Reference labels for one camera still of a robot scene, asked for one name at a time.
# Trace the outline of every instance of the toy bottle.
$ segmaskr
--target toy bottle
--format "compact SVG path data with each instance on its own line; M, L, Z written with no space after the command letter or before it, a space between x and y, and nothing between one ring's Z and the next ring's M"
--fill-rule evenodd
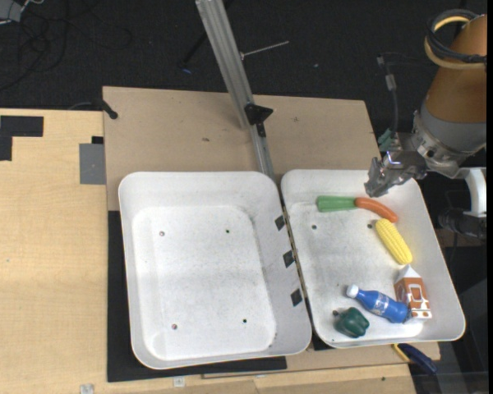
M364 291L356 285L347 288L349 298L358 299L373 314L387 318L391 323L403 323L408 316L408 307L378 291Z

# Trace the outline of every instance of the bottle label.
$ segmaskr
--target bottle label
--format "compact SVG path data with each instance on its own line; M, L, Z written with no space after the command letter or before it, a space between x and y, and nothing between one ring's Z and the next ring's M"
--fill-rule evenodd
M389 297L383 293L378 294L376 302L371 309L371 312L376 315L383 315L389 307Z

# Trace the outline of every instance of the black clamp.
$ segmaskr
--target black clamp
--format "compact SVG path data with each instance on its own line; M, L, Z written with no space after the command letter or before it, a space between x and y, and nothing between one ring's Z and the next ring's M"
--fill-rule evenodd
M260 137L266 137L265 126L263 122L274 112L274 109L260 107L254 103L245 105L245 114L251 126L256 125L257 134Z

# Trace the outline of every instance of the metal rod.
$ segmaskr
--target metal rod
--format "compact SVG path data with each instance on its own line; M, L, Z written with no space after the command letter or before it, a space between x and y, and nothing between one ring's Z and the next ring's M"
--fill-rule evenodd
M205 26L208 40L214 50L224 83L236 108L239 125L241 128L250 127L258 167L261 172L274 180L274 169L272 168L266 138L258 134L256 125L251 126L249 124L245 113L245 106L254 103L254 96L240 53L237 50L236 40L228 22L223 0L196 0L196 5Z

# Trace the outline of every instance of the green pepper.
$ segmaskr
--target green pepper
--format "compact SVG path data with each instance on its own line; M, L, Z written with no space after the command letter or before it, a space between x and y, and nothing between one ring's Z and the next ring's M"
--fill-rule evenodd
M369 328L369 321L357 308L351 307L341 313L333 311L333 315L337 317L334 328L346 336L361 337Z

